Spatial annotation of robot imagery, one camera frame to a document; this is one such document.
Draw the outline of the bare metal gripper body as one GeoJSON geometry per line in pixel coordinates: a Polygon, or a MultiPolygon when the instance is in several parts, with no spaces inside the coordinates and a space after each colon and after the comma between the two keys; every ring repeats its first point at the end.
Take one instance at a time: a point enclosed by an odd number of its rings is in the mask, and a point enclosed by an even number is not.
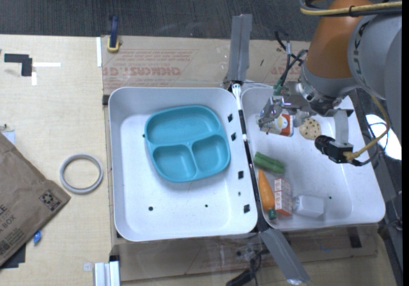
{"type": "Polygon", "coordinates": [[[308,112],[312,115],[329,116],[341,101],[341,85],[334,81],[278,81],[273,86],[273,94],[260,111],[261,116],[278,116],[284,109],[293,112],[308,112]]]}

